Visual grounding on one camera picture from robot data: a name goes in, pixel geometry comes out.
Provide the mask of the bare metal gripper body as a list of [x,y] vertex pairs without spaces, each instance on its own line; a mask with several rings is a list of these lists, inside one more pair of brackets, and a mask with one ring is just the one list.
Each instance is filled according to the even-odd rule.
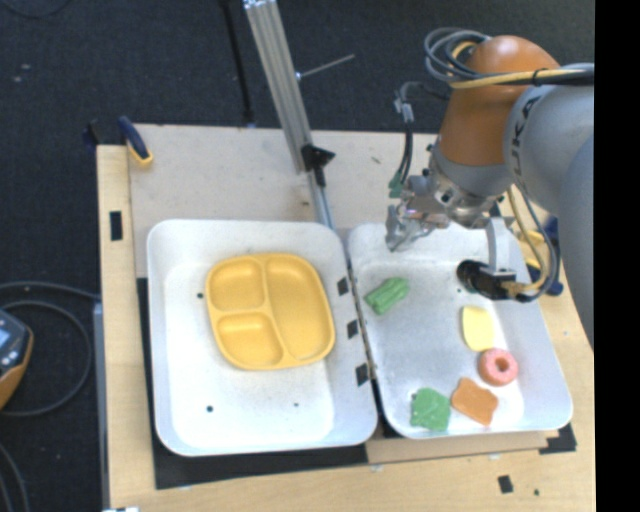
[[431,172],[407,179],[401,191],[398,214],[402,221],[414,221],[425,227],[440,229],[456,223],[470,229],[483,228],[500,197],[501,194],[475,195],[444,174]]

